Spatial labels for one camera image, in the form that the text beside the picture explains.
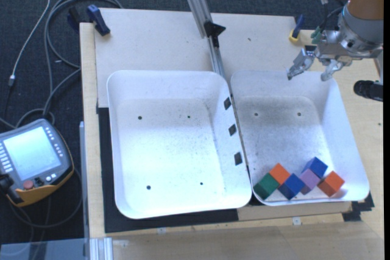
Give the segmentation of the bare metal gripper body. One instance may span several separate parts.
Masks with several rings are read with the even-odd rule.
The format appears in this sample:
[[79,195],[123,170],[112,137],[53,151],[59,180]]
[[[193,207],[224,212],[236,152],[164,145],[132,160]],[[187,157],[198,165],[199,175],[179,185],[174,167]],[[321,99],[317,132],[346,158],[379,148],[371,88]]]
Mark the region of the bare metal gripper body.
[[364,39],[351,30],[326,30],[314,52],[323,64],[350,66],[353,61],[377,58],[383,52],[383,44]]

